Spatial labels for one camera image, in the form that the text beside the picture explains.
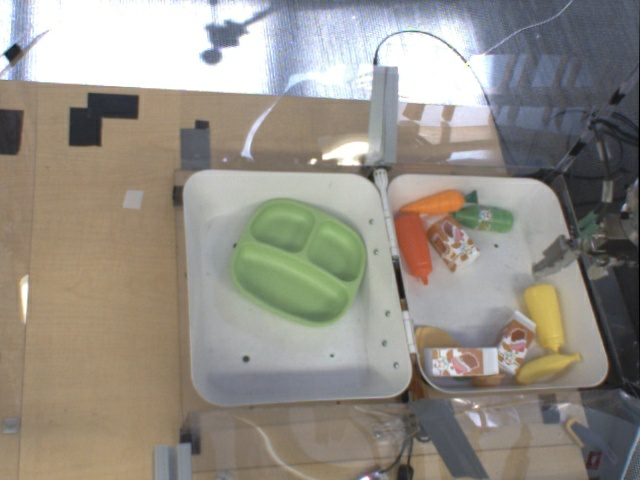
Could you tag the brown toy bread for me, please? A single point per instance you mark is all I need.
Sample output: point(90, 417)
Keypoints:
point(489, 381)

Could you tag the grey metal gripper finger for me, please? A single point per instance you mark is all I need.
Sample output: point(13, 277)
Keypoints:
point(552, 259)
point(598, 272)

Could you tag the white plastic tray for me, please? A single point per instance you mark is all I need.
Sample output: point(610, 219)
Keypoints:
point(300, 368)
point(480, 293)

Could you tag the orange squeeze bottle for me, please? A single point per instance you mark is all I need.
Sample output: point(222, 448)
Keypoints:
point(413, 245)

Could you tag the orange carrot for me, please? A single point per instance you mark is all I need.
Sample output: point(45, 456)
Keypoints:
point(435, 202)

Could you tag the yellow banana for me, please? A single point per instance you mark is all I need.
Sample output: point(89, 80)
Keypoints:
point(545, 367)

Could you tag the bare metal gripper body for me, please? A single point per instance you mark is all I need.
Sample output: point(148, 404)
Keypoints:
point(612, 240)

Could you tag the tan round biscuit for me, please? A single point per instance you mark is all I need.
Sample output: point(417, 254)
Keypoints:
point(432, 337)

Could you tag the thin black and white rod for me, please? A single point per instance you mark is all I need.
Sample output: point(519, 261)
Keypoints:
point(388, 213)

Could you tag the green divided plate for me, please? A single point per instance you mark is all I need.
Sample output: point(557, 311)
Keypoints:
point(295, 278)

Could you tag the green bottle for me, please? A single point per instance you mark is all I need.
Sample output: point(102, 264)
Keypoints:
point(487, 218)

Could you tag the yellow squeeze bottle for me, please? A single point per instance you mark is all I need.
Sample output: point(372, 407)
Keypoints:
point(545, 315)

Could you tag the pale wooden board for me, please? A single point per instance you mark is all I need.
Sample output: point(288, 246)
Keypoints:
point(100, 278)

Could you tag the brown and white carton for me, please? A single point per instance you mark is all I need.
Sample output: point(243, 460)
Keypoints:
point(515, 343)
point(452, 243)
point(460, 362)

